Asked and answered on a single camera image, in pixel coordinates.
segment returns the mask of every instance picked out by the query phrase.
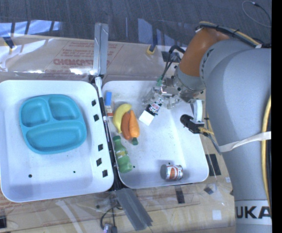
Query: white basin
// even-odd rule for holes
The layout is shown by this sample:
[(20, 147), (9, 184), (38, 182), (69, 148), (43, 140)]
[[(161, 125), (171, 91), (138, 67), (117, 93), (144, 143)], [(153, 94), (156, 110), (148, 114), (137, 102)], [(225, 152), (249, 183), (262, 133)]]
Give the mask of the white basin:
[[(103, 86), (103, 92), (112, 92), (115, 108), (130, 103), (137, 117), (145, 109), (143, 97), (156, 84), (155, 81), (110, 81)], [(204, 181), (209, 174), (203, 145), (199, 134), (191, 133), (180, 122), (183, 114), (193, 115), (191, 106), (181, 102), (168, 110), (162, 106), (159, 114), (147, 126), (139, 121), (139, 144), (134, 146), (122, 136), (134, 168), (128, 173), (119, 173), (122, 182), (133, 189), (157, 186), (180, 185)], [(112, 137), (117, 134), (110, 123)], [(167, 181), (160, 176), (163, 164), (181, 165), (183, 178)]]
[[(87, 138), (81, 146), (55, 154), (39, 154), (27, 147), (19, 123), (20, 106), (31, 97), (49, 94), (69, 96), (79, 106), (87, 127)], [(91, 84), (82, 81), (0, 83), (0, 182), (9, 200), (26, 202), (103, 192), (113, 181), (98, 96)]]

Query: orange toy carrot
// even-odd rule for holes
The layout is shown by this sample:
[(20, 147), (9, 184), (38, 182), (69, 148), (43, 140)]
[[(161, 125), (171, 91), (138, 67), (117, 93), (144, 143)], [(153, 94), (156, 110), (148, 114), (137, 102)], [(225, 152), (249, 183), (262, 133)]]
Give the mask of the orange toy carrot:
[(129, 132), (129, 121), (130, 121), (130, 118), (131, 118), (130, 113), (126, 112), (123, 115), (122, 123), (121, 123), (121, 130), (122, 130), (123, 136), (124, 136), (124, 138), (126, 140), (130, 140), (131, 139), (131, 135), (130, 135), (130, 132)]
[(133, 110), (130, 111), (129, 132), (132, 137), (132, 144), (137, 145), (138, 144), (137, 137), (140, 136), (140, 128), (139, 128), (138, 120)]

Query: blue divided plate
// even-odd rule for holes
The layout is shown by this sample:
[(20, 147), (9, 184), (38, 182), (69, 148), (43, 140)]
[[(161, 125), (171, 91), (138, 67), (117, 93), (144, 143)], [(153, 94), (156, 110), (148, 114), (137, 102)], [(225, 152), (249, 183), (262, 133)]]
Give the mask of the blue divided plate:
[(20, 126), (27, 146), (40, 154), (75, 149), (87, 137), (83, 115), (70, 97), (44, 95), (20, 107)]

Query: white strap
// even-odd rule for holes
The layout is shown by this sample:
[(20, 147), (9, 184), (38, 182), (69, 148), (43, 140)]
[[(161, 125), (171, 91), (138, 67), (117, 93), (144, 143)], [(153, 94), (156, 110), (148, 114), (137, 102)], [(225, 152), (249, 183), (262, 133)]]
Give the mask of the white strap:
[(242, 141), (232, 142), (232, 143), (228, 143), (228, 144), (219, 146), (219, 149), (220, 149), (220, 152), (228, 152), (228, 151), (233, 150), (236, 147), (239, 147), (249, 142), (270, 140), (271, 138), (272, 138), (271, 131), (262, 132), (254, 136), (248, 137)]

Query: small bottle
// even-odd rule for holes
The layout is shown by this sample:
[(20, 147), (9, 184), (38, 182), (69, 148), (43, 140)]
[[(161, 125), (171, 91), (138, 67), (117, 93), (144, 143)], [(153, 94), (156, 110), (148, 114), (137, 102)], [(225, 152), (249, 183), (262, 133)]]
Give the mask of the small bottle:
[(121, 137), (119, 135), (116, 135), (115, 137), (113, 137), (113, 142), (119, 172), (127, 173), (131, 171), (133, 166), (130, 163), (127, 149), (121, 143)]

